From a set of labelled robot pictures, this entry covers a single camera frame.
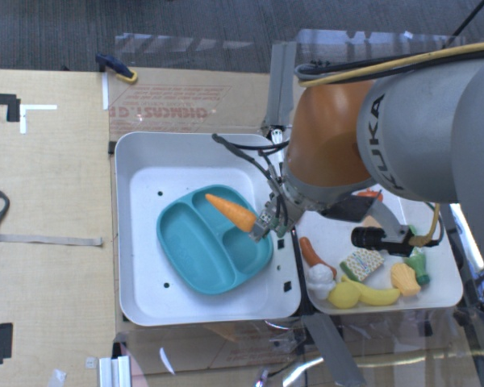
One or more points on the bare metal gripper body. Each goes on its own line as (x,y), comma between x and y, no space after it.
(287,212)

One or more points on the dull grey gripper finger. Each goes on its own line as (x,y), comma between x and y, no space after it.
(257,232)

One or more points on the orange carrot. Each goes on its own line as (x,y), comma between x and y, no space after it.
(232,212)

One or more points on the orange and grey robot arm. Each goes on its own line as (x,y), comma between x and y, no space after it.
(419,131)

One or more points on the red sausage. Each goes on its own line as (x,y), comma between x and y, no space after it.
(310,252)

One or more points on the teal divided plate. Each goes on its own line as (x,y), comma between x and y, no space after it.
(193,248)

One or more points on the white lumpy toy food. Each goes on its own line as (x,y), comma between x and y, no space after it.
(320,280)

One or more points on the orange round toy fruit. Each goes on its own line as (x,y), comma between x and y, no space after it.
(370,194)

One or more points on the patterned carton with green side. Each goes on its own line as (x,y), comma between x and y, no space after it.
(365,262)

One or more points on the yellow round toy fruit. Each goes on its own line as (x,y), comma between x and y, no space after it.
(343,296)

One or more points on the yellow banana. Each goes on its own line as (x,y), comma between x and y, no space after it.
(381,296)

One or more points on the white plastic tray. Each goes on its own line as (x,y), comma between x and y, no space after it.
(439,280)
(145,296)

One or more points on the yellow ridged biscuit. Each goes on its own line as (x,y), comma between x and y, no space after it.
(404,280)

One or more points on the green bottle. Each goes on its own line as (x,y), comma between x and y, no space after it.
(419,266)

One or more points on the brown cardboard board red print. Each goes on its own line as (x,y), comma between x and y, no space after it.
(165,95)

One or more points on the black cylinder on white bracket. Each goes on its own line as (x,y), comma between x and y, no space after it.
(367,237)

